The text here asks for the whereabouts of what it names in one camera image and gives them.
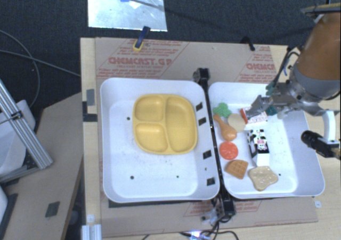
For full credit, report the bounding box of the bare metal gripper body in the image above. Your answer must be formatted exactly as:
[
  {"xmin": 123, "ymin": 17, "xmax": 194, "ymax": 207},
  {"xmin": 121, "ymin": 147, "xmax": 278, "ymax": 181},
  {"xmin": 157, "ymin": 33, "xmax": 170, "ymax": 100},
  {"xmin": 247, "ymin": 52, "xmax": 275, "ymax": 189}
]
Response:
[{"xmin": 268, "ymin": 81, "xmax": 325, "ymax": 114}]

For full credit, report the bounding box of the red and white carton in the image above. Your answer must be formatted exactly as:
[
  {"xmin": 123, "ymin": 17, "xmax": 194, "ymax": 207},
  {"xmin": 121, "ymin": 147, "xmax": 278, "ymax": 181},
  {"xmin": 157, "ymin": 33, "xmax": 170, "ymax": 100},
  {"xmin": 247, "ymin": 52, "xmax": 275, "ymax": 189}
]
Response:
[{"xmin": 239, "ymin": 106, "xmax": 269, "ymax": 126}]

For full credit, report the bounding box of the beige round biscuit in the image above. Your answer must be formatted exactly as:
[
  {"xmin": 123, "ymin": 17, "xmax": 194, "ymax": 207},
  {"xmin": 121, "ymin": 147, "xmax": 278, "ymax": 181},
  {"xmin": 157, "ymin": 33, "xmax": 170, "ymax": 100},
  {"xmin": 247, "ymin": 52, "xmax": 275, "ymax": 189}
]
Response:
[{"xmin": 227, "ymin": 113, "xmax": 247, "ymax": 133}]

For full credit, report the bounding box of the green broccoli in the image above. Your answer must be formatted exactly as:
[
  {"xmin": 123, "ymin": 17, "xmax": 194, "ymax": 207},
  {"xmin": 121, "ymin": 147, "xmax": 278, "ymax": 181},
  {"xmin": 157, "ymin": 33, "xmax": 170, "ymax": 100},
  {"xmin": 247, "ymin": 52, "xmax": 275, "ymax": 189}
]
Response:
[{"xmin": 212, "ymin": 102, "xmax": 232, "ymax": 118}]

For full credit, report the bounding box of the black and white milk carton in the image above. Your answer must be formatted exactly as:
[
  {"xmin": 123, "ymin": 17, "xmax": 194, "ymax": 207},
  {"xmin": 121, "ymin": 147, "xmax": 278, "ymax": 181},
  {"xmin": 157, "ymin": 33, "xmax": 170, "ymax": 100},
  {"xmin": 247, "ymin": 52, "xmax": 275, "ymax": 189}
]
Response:
[{"xmin": 246, "ymin": 128, "xmax": 271, "ymax": 168}]

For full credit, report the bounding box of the orange chicken drumstick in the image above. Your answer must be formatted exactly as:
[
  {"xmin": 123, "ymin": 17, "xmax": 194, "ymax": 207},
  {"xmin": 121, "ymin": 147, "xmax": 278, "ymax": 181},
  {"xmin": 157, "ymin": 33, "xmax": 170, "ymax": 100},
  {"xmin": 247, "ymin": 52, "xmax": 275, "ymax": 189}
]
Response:
[{"xmin": 213, "ymin": 113, "xmax": 238, "ymax": 142}]

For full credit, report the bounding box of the white plastic tray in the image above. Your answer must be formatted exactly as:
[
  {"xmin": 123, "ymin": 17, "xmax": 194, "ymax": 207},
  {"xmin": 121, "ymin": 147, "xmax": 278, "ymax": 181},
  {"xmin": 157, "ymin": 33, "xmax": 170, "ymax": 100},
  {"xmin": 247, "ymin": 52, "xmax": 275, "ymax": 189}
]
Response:
[
  {"xmin": 100, "ymin": 77, "xmax": 221, "ymax": 204},
  {"xmin": 207, "ymin": 81, "xmax": 326, "ymax": 200}
]

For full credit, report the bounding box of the thin black rod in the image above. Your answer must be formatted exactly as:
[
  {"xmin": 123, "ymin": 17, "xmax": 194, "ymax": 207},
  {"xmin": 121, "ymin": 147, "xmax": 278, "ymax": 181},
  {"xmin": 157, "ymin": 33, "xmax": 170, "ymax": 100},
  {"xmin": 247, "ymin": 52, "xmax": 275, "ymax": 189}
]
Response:
[{"xmin": 200, "ymin": 79, "xmax": 230, "ymax": 208}]

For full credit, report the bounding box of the orange round slice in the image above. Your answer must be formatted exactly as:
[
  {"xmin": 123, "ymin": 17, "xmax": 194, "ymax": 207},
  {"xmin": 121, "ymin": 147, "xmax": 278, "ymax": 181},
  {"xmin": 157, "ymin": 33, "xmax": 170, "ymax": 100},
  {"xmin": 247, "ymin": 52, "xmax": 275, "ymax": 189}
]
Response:
[{"xmin": 219, "ymin": 141, "xmax": 239, "ymax": 161}]

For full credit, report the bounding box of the orange waffle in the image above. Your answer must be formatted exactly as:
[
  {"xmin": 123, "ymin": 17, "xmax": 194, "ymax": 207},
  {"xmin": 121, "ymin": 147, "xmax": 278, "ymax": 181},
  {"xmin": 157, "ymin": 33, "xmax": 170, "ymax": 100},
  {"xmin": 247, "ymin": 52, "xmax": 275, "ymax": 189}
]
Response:
[{"xmin": 224, "ymin": 159, "xmax": 249, "ymax": 180}]

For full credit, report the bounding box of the beige bread slice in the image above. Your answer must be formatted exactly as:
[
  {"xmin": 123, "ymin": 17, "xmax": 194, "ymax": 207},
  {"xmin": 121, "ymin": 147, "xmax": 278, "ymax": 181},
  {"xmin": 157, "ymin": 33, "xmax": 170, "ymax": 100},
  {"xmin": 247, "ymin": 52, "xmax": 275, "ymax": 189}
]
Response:
[{"xmin": 248, "ymin": 165, "xmax": 279, "ymax": 192}]

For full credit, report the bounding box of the yellow divided plate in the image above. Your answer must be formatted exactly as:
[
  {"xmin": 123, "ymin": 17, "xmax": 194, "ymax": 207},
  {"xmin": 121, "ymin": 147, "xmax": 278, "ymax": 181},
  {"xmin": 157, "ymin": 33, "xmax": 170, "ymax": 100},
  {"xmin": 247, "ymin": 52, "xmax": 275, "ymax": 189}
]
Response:
[{"xmin": 132, "ymin": 94, "xmax": 199, "ymax": 156}]

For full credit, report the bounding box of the brown cardboard board red print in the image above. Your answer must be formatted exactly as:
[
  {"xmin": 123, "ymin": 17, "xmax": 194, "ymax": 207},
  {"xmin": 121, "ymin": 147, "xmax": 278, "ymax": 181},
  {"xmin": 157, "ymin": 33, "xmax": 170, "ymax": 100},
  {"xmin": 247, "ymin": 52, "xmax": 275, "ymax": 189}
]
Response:
[{"xmin": 94, "ymin": 37, "xmax": 319, "ymax": 237}]

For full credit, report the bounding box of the black cylinder on white bracket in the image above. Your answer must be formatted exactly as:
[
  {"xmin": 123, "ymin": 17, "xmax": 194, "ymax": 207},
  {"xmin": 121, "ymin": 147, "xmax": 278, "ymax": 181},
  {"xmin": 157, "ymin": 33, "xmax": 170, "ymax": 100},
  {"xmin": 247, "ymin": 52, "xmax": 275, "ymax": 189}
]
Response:
[{"xmin": 301, "ymin": 110, "xmax": 341, "ymax": 159}]

